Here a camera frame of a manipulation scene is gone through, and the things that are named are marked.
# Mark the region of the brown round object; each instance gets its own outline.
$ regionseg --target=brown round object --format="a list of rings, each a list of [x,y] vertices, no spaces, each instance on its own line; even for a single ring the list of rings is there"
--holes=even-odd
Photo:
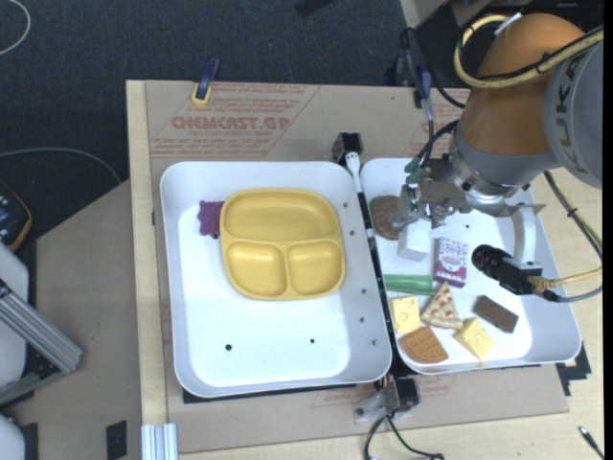
[[[445,361],[449,355],[428,326],[412,331],[400,340],[406,354],[421,363],[438,363]]]
[[[378,235],[390,241],[398,239],[398,230],[392,226],[398,209],[398,200],[395,195],[382,195],[371,202],[373,228]]]

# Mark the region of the pizza slice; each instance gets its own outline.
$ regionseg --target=pizza slice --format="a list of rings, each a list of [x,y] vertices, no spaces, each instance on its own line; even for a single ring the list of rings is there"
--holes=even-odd
[[[447,282],[443,283],[437,294],[432,297],[421,314],[421,320],[435,327],[458,330],[462,328],[462,320],[456,311]]]

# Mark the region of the white tray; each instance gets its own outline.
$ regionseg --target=white tray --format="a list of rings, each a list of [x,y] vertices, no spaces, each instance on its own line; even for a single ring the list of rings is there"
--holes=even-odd
[[[398,196],[400,186],[406,177],[406,159],[376,159],[362,169],[361,178],[366,198],[370,201],[377,196]],[[530,192],[520,192],[509,200],[509,204],[534,202]],[[430,229],[430,223],[419,220],[423,230],[429,231],[429,256],[420,262],[397,256],[397,242],[375,236],[376,247],[385,274],[432,275],[435,242],[439,237],[467,243],[468,257],[483,243],[513,253],[513,227],[510,218],[493,218],[477,211],[469,214],[455,214],[447,218],[444,226]],[[543,265],[543,275],[548,278],[559,276],[550,245],[537,220],[537,249],[535,258]],[[468,264],[467,282],[463,288],[452,288],[457,311],[462,319],[474,316],[472,312],[476,298],[486,294],[492,300],[519,316],[513,333],[504,333],[483,319],[482,327],[494,341],[484,362],[480,362],[453,338],[455,331],[433,327],[449,359],[436,364],[414,361],[398,346],[404,362],[416,372],[433,375],[460,372],[480,368],[533,365],[545,362],[561,362],[572,359],[580,349],[580,335],[577,321],[570,304],[552,303],[534,295],[515,295],[503,289],[498,283]],[[388,292],[388,297],[401,293]],[[420,297],[423,309],[431,297]]]
[[[308,189],[336,210],[346,274],[334,293],[270,302],[238,293],[220,240],[199,234],[199,202],[237,191]],[[196,396],[371,382],[392,361],[373,262],[350,174],[330,162],[181,162],[160,193],[169,263],[174,368]]]

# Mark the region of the toy pizza slice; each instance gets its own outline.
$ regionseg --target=toy pizza slice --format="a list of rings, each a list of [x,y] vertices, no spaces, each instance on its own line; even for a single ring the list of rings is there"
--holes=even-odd
[[[421,314],[421,320],[435,327],[461,329],[462,320],[456,312],[451,290],[447,282],[443,283],[436,295]]]
[[[400,340],[400,345],[407,355],[421,363],[439,363],[449,357],[432,328],[428,326],[408,333]]]

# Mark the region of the yellow block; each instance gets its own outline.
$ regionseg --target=yellow block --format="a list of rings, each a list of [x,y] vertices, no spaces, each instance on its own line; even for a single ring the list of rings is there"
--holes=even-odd
[[[454,337],[482,361],[494,344],[488,333],[481,327],[477,317],[467,319],[462,329],[457,331]]]
[[[408,334],[420,327],[420,304],[417,296],[392,298],[390,302],[394,329],[398,334]]]

